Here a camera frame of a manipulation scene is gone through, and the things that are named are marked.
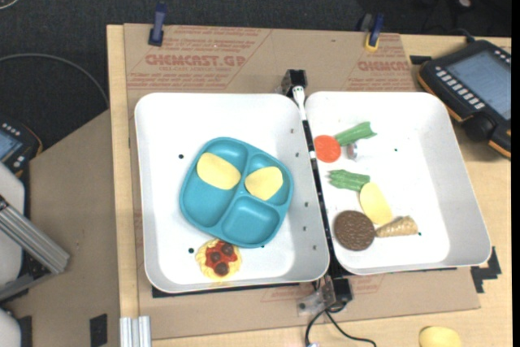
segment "blue divided plate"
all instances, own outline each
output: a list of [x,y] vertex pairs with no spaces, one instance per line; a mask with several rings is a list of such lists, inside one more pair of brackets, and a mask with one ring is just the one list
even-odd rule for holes
[[[209,152],[230,162],[241,173],[232,189],[220,189],[201,180],[197,162]],[[284,179],[280,189],[266,201],[245,188],[245,178],[258,169],[278,167]],[[180,189],[180,210],[195,227],[240,247],[265,245],[280,229],[291,198],[293,178],[278,159],[263,150],[230,137],[207,142],[192,165]]]

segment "device screen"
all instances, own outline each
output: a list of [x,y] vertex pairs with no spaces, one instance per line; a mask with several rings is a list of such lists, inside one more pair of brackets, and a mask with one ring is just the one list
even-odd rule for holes
[[22,142],[0,130],[0,160],[4,162],[22,146]]
[[511,67],[482,51],[446,69],[506,120],[511,119]]

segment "blue clamp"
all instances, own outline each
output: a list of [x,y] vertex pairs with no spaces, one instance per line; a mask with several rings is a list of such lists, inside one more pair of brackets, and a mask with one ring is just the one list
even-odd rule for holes
[[166,3],[159,2],[155,6],[154,27],[149,31],[148,43],[153,46],[163,44],[163,25],[166,19]]
[[371,31],[366,35],[365,49],[370,52],[375,52],[379,46],[379,35],[383,28],[383,14],[378,13],[375,16],[374,24],[372,25]]

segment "wooden table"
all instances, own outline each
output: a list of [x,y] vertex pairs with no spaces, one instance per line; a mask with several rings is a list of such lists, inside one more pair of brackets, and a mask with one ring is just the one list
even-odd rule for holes
[[[408,55],[431,57],[447,54],[461,48],[465,43],[464,37],[403,35],[401,40]],[[488,38],[488,40],[502,47],[511,46],[509,38]],[[121,316],[136,318],[140,315],[140,311],[132,213],[131,160],[128,148],[123,26],[107,27],[107,47],[115,176],[119,304]],[[485,281],[485,293],[479,295],[481,308],[478,310],[342,323],[341,327],[348,334],[370,338],[377,343],[378,347],[416,347],[419,331],[423,327],[440,325],[455,329],[461,336],[464,346],[513,345],[511,162],[500,157],[487,146],[470,142],[461,129],[456,128],[456,134],[492,245],[496,248],[501,275],[496,280]],[[296,347],[305,344],[304,334],[304,327],[289,327],[158,340],[154,342],[154,346]],[[330,323],[315,325],[310,339],[318,341],[323,347],[367,345],[345,339]]]

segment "tomato slice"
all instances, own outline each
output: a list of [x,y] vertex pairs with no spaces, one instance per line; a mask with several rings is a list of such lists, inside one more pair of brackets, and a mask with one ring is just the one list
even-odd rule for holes
[[341,156],[340,143],[329,135],[316,136],[314,138],[314,150],[316,151],[316,158],[326,163],[335,162]]

